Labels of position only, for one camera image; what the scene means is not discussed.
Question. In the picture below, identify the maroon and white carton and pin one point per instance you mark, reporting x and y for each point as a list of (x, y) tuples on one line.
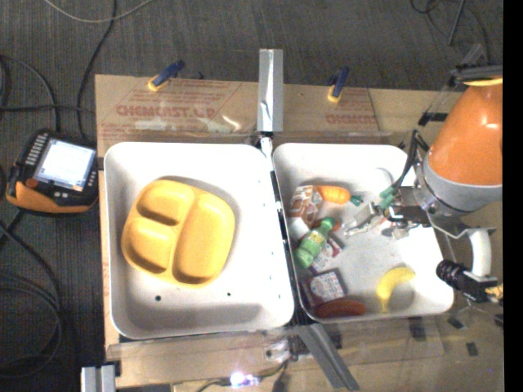
[(326, 286)]

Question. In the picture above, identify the white plastic tray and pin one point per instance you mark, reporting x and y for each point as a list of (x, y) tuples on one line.
[(367, 259), (249, 227)]

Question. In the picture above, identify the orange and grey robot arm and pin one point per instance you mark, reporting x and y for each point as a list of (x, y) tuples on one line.
[(470, 153)]

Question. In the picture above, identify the orange carrot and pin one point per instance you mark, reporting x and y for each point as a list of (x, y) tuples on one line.
[(334, 194)]

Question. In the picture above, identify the red and white packet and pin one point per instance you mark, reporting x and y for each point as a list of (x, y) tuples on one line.
[(327, 255)]

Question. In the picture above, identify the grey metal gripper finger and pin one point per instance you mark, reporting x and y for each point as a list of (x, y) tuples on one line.
[(369, 216), (405, 230)]

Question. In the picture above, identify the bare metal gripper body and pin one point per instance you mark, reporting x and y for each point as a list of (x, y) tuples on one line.
[(410, 204)]

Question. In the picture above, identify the black cylinder on white bracket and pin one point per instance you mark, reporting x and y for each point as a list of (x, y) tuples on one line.
[(480, 251)]

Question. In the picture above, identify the yellow banana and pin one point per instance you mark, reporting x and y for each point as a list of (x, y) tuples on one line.
[(392, 281)]

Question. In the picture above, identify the brown cardboard board, red print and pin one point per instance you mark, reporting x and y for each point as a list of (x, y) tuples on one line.
[(184, 108)]

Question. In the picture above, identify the orange and white carton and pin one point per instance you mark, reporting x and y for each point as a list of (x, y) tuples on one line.
[(304, 202)]

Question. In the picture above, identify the small white bottle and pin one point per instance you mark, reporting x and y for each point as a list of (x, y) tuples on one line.
[(297, 228)]

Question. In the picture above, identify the yellow divided plate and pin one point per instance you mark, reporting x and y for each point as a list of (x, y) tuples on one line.
[(180, 231)]

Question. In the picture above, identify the brown sausage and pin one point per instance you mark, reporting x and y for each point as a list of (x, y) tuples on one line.
[(340, 308)]

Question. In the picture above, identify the green bottle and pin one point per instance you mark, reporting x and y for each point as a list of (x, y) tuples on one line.
[(312, 243)]

